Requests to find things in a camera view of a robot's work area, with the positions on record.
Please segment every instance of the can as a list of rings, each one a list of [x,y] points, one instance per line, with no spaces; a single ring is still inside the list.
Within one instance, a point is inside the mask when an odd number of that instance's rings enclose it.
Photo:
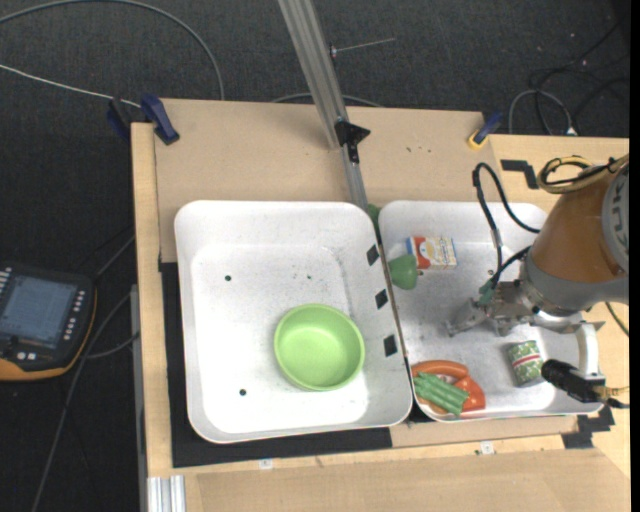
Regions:
[[[535,340],[509,345],[507,356],[519,387],[533,386],[544,382],[541,373],[544,361]]]

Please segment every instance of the green bowl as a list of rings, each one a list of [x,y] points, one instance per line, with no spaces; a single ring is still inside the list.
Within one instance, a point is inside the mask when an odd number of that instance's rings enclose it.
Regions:
[[[364,340],[356,324],[323,304],[289,310],[276,329],[274,349],[285,376],[314,391],[345,386],[364,364]]]

